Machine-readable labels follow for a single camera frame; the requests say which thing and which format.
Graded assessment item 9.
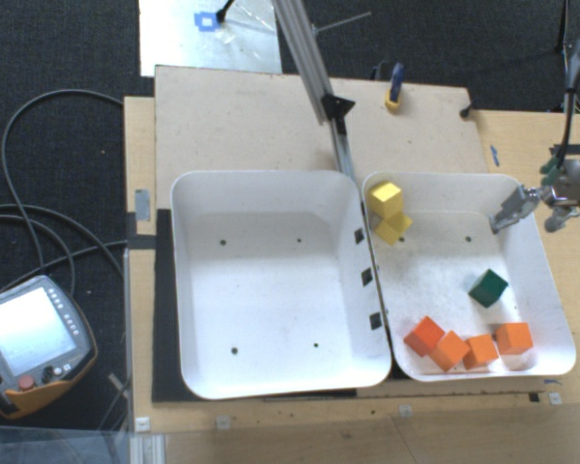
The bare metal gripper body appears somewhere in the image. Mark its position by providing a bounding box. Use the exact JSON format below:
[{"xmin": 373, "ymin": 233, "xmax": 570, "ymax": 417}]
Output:
[{"xmin": 539, "ymin": 124, "xmax": 580, "ymax": 212}]

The green cube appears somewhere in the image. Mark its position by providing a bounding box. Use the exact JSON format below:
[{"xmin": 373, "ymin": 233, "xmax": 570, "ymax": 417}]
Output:
[{"xmin": 467, "ymin": 268, "xmax": 510, "ymax": 309}]

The white plastic tray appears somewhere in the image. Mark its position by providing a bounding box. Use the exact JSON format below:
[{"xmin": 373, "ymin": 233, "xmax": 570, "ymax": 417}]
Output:
[
  {"xmin": 169, "ymin": 169, "xmax": 394, "ymax": 401},
  {"xmin": 362, "ymin": 171, "xmax": 578, "ymax": 383}
]

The yellow cube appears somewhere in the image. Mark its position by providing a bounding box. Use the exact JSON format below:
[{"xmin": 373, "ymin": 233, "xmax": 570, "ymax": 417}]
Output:
[
  {"xmin": 368, "ymin": 181, "xmax": 404, "ymax": 221},
  {"xmin": 373, "ymin": 212, "xmax": 414, "ymax": 247}
]

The orange cube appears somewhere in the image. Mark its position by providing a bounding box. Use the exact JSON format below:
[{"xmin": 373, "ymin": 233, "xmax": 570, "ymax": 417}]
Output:
[
  {"xmin": 429, "ymin": 330, "xmax": 472, "ymax": 373},
  {"xmin": 461, "ymin": 333, "xmax": 501, "ymax": 371},
  {"xmin": 403, "ymin": 315, "xmax": 447, "ymax": 359},
  {"xmin": 493, "ymin": 322, "xmax": 535, "ymax": 357}
]

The thin black rod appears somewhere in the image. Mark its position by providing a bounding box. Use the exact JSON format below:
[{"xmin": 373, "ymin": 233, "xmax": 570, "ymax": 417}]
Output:
[{"xmin": 362, "ymin": 199, "xmax": 393, "ymax": 357}]

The pale wood board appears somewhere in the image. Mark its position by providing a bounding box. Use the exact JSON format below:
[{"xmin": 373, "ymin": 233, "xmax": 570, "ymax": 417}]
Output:
[{"xmin": 153, "ymin": 64, "xmax": 543, "ymax": 400}]

